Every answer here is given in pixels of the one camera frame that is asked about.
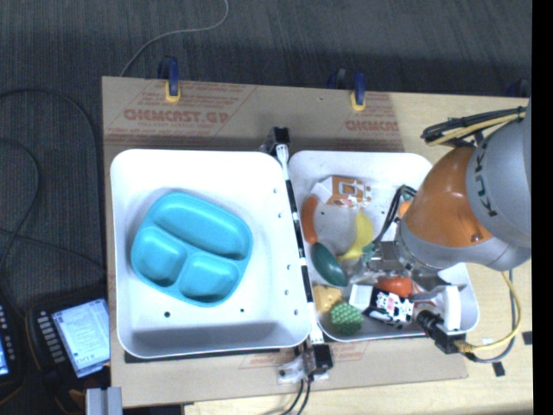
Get orange and white carton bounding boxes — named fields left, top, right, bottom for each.
left=310, top=175, right=373, bottom=209

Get black cylinder on white bracket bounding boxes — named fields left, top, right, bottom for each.
left=415, top=284, right=467, bottom=355

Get white cube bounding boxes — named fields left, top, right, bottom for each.
left=347, top=284, right=374, bottom=311

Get yellow biscuit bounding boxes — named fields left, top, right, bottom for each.
left=312, top=284, right=343, bottom=316

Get yellow banana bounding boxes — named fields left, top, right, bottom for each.
left=336, top=210, right=375, bottom=264

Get brown cardboard board, red print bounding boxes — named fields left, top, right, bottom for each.
left=101, top=75, right=470, bottom=408

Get black and white cow carton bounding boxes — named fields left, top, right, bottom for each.
left=362, top=289, right=416, bottom=329

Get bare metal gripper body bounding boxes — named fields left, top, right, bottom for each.
left=366, top=239, right=438, bottom=287

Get thin black and white rod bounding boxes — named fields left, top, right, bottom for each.
left=274, top=144, right=325, bottom=344

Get green grapes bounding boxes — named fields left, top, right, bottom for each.
left=328, top=301, right=365, bottom=336

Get red-orange round toy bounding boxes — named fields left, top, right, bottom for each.
left=375, top=275, right=415, bottom=298

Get blue divided plate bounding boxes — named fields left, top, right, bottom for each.
left=130, top=191, right=254, bottom=308

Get orange sausage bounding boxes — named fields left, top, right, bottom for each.
left=300, top=195, right=320, bottom=246

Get white plastic tray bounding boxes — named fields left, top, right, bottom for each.
left=109, top=148, right=314, bottom=360
left=286, top=150, right=480, bottom=343

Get dark green oval toy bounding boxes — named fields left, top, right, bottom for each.
left=311, top=241, right=348, bottom=288

